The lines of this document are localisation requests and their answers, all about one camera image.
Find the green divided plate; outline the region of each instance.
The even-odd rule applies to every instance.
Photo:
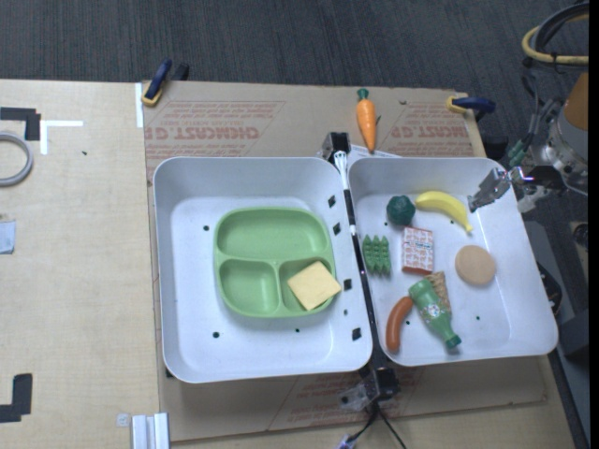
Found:
[[[307,311],[287,280],[320,261],[335,276],[329,232],[313,213],[296,208],[233,210],[218,222],[214,264],[221,297],[245,316],[293,317],[324,310],[330,297]]]

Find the sausage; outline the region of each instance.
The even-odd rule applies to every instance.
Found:
[[[403,318],[410,312],[414,306],[414,301],[409,296],[404,296],[400,299],[389,314],[387,319],[387,334],[386,342],[389,351],[396,353],[400,349],[400,326]]]

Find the yellow banana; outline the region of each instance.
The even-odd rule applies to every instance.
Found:
[[[468,210],[456,197],[442,191],[426,191],[414,201],[419,210],[437,210],[445,213],[462,225],[468,233],[473,228],[468,222]]]

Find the metal ring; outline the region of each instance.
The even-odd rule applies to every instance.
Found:
[[[34,164],[34,154],[31,151],[30,146],[24,139],[19,138],[16,135],[12,135],[11,133],[0,132],[0,141],[9,141],[11,143],[14,143],[15,145],[21,147],[22,150],[25,152],[25,155],[27,156],[25,166],[21,171],[19,171],[19,173],[8,178],[0,178],[0,187],[13,186],[23,181],[31,171],[31,167]]]

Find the red and white box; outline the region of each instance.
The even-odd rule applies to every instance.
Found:
[[[402,271],[431,274],[432,264],[432,231],[406,226],[403,229]]]

